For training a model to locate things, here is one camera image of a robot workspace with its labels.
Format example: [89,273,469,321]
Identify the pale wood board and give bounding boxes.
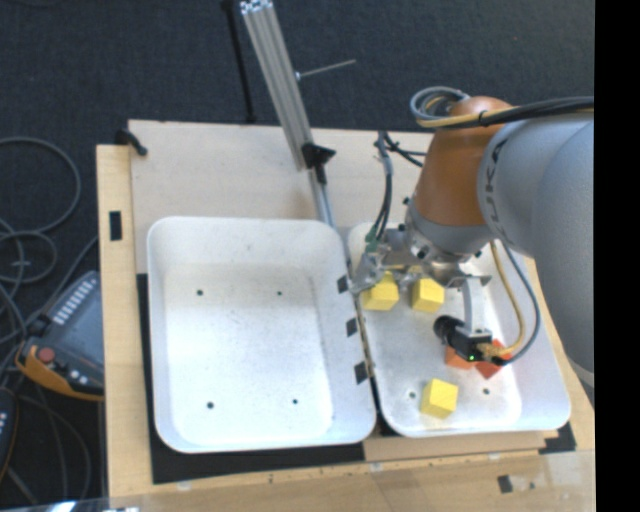
[127,118,584,462]

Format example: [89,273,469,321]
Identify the red cube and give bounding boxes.
[474,338,513,380]

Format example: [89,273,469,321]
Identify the black cylinder on white bracket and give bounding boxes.
[432,272,494,363]

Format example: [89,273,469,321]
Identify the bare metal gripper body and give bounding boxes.
[360,224,482,282]

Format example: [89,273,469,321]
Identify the yellow cube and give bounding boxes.
[419,378,460,418]
[360,271,401,313]
[410,277,446,314]

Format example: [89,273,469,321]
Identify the white plastic tray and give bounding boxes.
[346,221,573,439]
[146,215,378,455]

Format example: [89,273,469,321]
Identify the orange cube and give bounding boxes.
[444,345,474,371]

